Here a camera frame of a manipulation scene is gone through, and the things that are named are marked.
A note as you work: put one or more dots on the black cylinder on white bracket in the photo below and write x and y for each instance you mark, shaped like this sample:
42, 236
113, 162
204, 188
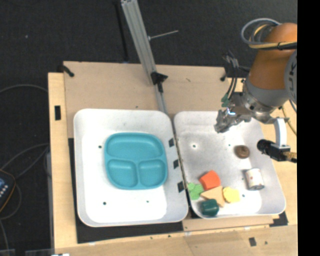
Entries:
272, 148

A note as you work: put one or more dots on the white plastic tray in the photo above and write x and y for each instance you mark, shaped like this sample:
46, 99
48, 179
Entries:
215, 155
125, 207

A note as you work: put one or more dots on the brown doughnut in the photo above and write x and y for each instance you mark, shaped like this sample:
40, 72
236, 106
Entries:
242, 151

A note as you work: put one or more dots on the white can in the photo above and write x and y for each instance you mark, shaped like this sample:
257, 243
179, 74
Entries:
253, 178

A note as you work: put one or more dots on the orange toy food block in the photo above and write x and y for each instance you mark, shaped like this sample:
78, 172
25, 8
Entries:
210, 180

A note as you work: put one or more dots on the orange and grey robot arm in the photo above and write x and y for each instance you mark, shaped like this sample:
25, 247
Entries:
268, 67

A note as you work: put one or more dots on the light green toy broccoli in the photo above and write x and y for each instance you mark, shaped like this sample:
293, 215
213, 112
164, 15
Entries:
194, 191

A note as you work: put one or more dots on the brown cardboard board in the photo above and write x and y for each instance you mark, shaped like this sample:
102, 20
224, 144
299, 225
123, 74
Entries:
112, 87

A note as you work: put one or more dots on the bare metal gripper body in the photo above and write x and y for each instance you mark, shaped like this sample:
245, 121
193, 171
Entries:
252, 108

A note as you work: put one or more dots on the blue divided plate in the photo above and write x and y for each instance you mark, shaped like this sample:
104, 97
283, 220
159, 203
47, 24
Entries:
135, 160

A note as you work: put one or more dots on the yellow toy food piece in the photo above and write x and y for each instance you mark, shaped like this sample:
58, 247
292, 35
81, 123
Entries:
231, 195

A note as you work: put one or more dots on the tan pizza slice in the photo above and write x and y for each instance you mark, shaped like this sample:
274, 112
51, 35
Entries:
215, 195

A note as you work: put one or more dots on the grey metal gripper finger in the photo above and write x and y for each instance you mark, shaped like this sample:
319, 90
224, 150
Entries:
231, 121
220, 123

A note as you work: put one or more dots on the dark green toy pepper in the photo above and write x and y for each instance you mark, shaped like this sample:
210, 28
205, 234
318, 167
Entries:
209, 207

